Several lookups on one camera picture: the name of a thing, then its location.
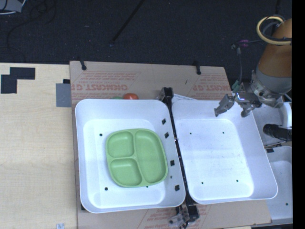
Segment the black bracket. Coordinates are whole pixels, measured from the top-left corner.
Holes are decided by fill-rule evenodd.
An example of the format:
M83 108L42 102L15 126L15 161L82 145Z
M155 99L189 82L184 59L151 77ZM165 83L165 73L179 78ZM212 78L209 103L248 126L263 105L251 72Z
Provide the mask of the black bracket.
M196 73L197 73L197 74L201 74L200 65L199 65L199 62L198 62L197 60L195 60L195 61L192 63L192 66L196 66Z
M175 143L176 143L177 153L178 153L181 172L182 172L183 181L184 181L184 187L185 187L185 191L186 191L185 203L186 203L186 207L187 207L187 210L188 210L188 214L190 216L189 222L193 222L193 221L195 221L199 218L199 213L198 213L198 209L195 205L196 202L191 198L190 193L189 193L189 189L188 189L188 186L187 186L184 165L183 165L183 161L182 161L182 157L181 157L181 151L180 151L180 147L179 147L179 143L178 143L178 137L177 137L176 127L175 127L175 122L174 122L174 119L173 119L173 112L172 112L172 98L173 98L173 96L174 96L173 89L171 87L164 87L164 88L162 88L162 90L160 92L159 99L167 105L169 113L170 113L172 127L173 127L173 135L174 135L174 139L175 139Z
M77 60L81 63L81 69L85 71L87 69L87 66L84 63L84 60L80 56L77 57Z

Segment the white plastic tray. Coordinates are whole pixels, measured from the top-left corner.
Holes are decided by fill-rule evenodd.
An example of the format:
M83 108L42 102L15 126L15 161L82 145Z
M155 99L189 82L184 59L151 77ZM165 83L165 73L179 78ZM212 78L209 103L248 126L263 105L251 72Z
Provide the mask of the white plastic tray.
M85 99L75 109L82 205L92 213L176 207L185 188L167 106L158 100ZM121 187L110 176L105 142L115 131L147 128L163 143L168 175L148 187Z
M173 117L190 196L200 204L271 199L277 183L252 113L219 101L180 100Z
M293 223L292 148L275 147L267 155L278 184L276 197L267 200L272 225Z

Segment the black carpet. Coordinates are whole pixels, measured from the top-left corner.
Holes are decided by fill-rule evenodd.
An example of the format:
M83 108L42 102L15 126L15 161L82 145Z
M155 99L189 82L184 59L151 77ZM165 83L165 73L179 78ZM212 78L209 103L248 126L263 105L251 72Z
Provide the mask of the black carpet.
M292 17L292 0L144 0L119 33L140 1L27 0L21 12L0 8L0 62L198 61L224 67L230 84L241 62L248 82L266 46L257 42L257 23L276 13ZM241 48L241 60L231 48L240 40L254 41Z

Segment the green plastic plate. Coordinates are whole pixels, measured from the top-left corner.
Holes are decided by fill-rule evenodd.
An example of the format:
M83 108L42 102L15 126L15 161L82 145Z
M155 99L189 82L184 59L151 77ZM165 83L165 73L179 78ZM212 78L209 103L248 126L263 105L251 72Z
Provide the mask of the green plastic plate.
M112 179L122 187L151 186L168 172L160 137L149 129L127 129L111 133L106 157Z

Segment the red tomato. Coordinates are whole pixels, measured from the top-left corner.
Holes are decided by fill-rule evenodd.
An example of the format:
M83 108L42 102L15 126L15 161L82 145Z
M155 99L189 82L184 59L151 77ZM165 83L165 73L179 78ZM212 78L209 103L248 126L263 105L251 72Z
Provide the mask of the red tomato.
M127 93L123 96L123 99L139 99L137 94Z

